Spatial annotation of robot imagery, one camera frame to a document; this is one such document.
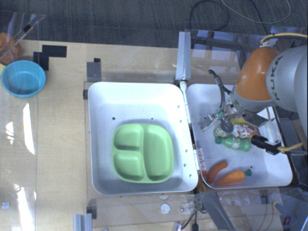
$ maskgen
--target white tray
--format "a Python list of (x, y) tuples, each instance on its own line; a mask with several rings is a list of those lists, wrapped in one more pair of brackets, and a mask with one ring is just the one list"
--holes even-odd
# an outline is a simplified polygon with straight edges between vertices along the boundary
[[(171, 84), (97, 82), (89, 88), (92, 183), (104, 195), (187, 192), (198, 182), (180, 89)], [(121, 180), (112, 167), (112, 137), (125, 123), (163, 126), (174, 146), (174, 171), (162, 183)]]
[(287, 155), (271, 155), (265, 150), (252, 146), (249, 152), (236, 151), (224, 145), (215, 144), (214, 127), (202, 132), (198, 123), (209, 114), (215, 113), (220, 103), (217, 85), (194, 84), (187, 89), (187, 99), (192, 119), (196, 146), (203, 152), (207, 171), (217, 162), (226, 160), (228, 167), (217, 174), (217, 179), (235, 170), (252, 170), (252, 176), (245, 181), (225, 186), (208, 184), (214, 189), (268, 188), (289, 185), (293, 175)]

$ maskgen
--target wooden surface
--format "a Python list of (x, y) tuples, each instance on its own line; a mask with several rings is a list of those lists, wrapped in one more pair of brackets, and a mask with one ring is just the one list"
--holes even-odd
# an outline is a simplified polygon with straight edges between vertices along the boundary
[[(24, 40), (22, 46), (25, 56), (30, 57), (33, 51), (41, 51), (42, 44), (67, 46), (67, 57), (50, 58), (49, 71), (46, 71), (46, 85), (38, 94), (36, 230), (72, 231), (74, 214), (84, 214), (88, 204), (83, 100), (86, 62), (92, 62), (93, 58), (101, 58), (103, 71), (110, 72), (115, 78), (121, 78), (117, 76), (119, 69), (124, 69), (128, 75), (142, 73), (143, 77), (154, 69), (157, 75), (169, 76), (175, 73), (177, 50)], [(249, 215), (253, 217), (255, 214), (257, 219), (261, 220), (264, 205), (256, 206), (256, 212)], [(119, 205), (112, 208), (116, 211), (121, 207)], [(149, 217), (154, 215), (153, 208), (142, 212)], [(231, 219), (237, 222), (239, 227), (248, 227), (245, 223), (251, 218), (248, 218), (246, 213), (241, 210), (230, 213)], [(266, 216), (269, 223), (272, 217), (270, 211)], [(156, 224), (137, 224), (138, 217), (131, 213), (127, 213), (125, 218), (130, 219), (134, 225), (118, 226), (114, 220), (113, 227), (108, 227), (109, 231), (170, 231), (174, 221), (183, 222), (188, 216), (181, 216), (177, 212), (172, 217), (177, 219), (166, 221), (168, 219), (162, 218), (162, 223)], [(215, 224), (208, 214), (200, 215), (199, 218), (202, 219), (202, 230), (215, 230)], [(252, 222), (250, 221), (249, 226), (258, 226)], [(273, 223), (275, 230), (280, 230), (281, 224), (277, 214)], [(101, 231), (103, 228), (102, 226), (94, 230)]]

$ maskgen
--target blue bowl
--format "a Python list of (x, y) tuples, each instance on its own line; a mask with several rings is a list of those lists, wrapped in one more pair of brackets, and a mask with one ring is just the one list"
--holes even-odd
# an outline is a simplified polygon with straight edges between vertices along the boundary
[(37, 94), (45, 85), (46, 75), (35, 62), (20, 60), (4, 68), (1, 82), (5, 90), (17, 98), (29, 98)]

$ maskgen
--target small white square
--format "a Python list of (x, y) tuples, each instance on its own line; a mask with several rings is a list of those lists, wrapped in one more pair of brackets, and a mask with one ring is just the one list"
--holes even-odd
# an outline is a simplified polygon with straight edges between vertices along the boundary
[(2, 209), (9, 209), (10, 208), (10, 202), (2, 202)]

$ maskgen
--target plastic bottle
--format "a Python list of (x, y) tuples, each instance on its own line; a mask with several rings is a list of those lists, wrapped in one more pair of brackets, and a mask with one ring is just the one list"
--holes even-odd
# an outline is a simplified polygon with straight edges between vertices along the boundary
[(233, 131), (233, 124), (230, 121), (222, 121), (217, 128), (214, 129), (214, 136), (228, 137)]
[(222, 138), (220, 136), (215, 138), (216, 144), (224, 144), (230, 149), (241, 150), (248, 152), (251, 148), (251, 143), (247, 139), (240, 139), (235, 137)]

